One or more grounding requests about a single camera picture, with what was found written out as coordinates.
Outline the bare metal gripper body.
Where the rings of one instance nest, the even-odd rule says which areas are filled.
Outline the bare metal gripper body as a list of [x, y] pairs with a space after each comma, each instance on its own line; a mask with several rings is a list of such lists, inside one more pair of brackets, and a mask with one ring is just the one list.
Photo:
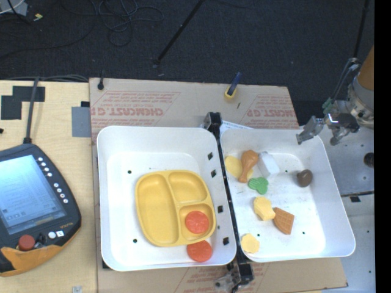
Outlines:
[[328, 99], [324, 103], [324, 121], [329, 129], [344, 134], [357, 132], [361, 127], [373, 129], [374, 110], [361, 100]]

